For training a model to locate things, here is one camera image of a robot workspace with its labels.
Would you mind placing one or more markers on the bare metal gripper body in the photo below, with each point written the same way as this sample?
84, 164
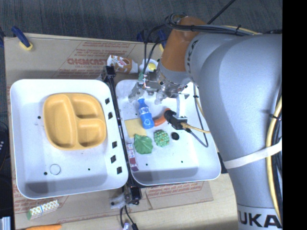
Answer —
168, 89

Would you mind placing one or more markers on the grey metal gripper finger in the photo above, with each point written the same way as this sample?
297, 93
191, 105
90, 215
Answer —
134, 93
160, 98

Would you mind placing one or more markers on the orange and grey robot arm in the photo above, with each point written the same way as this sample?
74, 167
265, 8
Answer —
230, 99

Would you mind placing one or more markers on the blue plastic bottle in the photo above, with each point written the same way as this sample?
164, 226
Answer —
145, 116

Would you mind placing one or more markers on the orange sausage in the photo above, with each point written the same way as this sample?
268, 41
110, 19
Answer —
158, 121

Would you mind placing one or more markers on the white fried egg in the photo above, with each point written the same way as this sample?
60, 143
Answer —
149, 66

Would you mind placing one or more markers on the brown and white carton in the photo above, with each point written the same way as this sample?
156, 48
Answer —
122, 64

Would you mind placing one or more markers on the yellow cheese slice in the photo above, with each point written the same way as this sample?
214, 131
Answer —
133, 128

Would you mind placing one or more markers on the green grapes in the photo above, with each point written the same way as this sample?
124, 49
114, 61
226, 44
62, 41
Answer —
161, 138

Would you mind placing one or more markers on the black round disc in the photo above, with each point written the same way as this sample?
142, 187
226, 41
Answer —
175, 135

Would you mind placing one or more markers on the thin black rod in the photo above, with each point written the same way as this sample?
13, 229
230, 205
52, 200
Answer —
121, 133

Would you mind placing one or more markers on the green lettuce leaf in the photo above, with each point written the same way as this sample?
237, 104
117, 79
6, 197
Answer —
143, 144

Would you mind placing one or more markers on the white plastic tray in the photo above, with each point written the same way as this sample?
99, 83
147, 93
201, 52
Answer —
172, 162
72, 176

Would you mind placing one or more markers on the white and maroon carton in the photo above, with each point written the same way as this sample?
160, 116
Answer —
132, 159

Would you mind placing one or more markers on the brown cardboard board red print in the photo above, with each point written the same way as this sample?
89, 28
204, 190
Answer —
72, 56

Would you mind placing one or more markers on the yellow divided plate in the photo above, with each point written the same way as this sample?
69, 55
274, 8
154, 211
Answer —
62, 121

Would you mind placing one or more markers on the yellow and green dotted packet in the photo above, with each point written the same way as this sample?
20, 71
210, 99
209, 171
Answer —
43, 209

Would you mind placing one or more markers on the orange carrot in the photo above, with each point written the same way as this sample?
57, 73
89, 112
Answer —
44, 227

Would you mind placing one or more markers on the black cylinder on white bracket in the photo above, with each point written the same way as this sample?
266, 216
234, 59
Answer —
176, 120

